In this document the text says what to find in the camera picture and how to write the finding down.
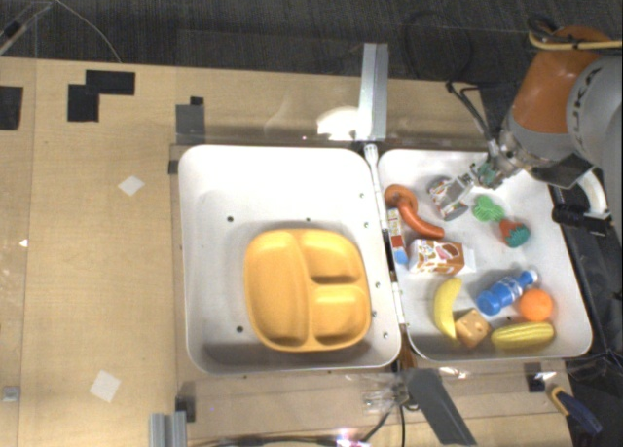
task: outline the yellow plate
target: yellow plate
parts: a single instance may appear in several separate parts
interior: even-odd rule
[[[275,350],[342,349],[370,327],[361,256],[333,232],[281,229],[257,236],[244,258],[244,292],[255,333]]]

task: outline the white square marker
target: white square marker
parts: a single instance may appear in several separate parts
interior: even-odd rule
[[[138,191],[144,185],[145,185],[145,182],[143,182],[138,177],[131,175],[126,180],[124,180],[121,184],[119,184],[118,187],[128,196],[134,196],[134,194],[136,194],[136,191]]]
[[[113,401],[120,384],[121,380],[115,378],[112,374],[108,374],[106,371],[99,371],[90,392],[97,398],[110,403]]]

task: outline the blue plastic bottle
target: blue plastic bottle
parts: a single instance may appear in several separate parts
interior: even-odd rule
[[[535,271],[524,271],[519,276],[506,276],[486,289],[476,298],[478,310],[485,316],[495,316],[503,307],[517,300],[526,286],[538,279]]]

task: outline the wooden surface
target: wooden surface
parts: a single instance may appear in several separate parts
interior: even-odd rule
[[[8,59],[0,61],[5,66]],[[29,64],[34,75],[20,81],[36,83],[18,446],[146,446],[149,414],[170,413],[178,387],[166,171],[175,104],[204,97],[206,119],[217,134],[313,133],[323,112],[356,105],[359,80],[32,62],[13,63]],[[67,123],[67,85],[84,84],[88,68],[136,72],[135,96],[102,95],[99,123]],[[0,80],[16,81],[4,73]],[[390,82],[389,110],[389,131],[396,134],[459,144],[478,138],[462,106],[440,84]],[[145,182],[132,197],[118,188],[131,175]],[[90,393],[100,370],[121,380],[110,403]],[[509,392],[499,379],[491,383],[500,393],[453,391],[461,412],[475,404],[467,422],[480,445],[570,445],[564,418],[544,395]],[[254,423],[253,409],[234,417],[237,406],[227,395],[232,382],[202,379],[200,385],[228,400],[223,414],[234,432]],[[242,379],[237,387],[249,390]],[[317,402],[309,405],[321,415]],[[528,415],[530,407],[538,414]],[[296,425],[292,411],[279,414]],[[414,414],[408,445],[436,445],[421,413]],[[374,422],[370,416],[364,424]],[[397,445],[399,435],[389,425],[375,445]],[[15,445],[11,438],[5,444]]]

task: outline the sausage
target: sausage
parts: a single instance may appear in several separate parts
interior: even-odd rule
[[[443,228],[429,224],[418,216],[418,199],[409,189],[392,184],[385,189],[385,203],[396,207],[405,223],[425,238],[441,240],[446,232]]]

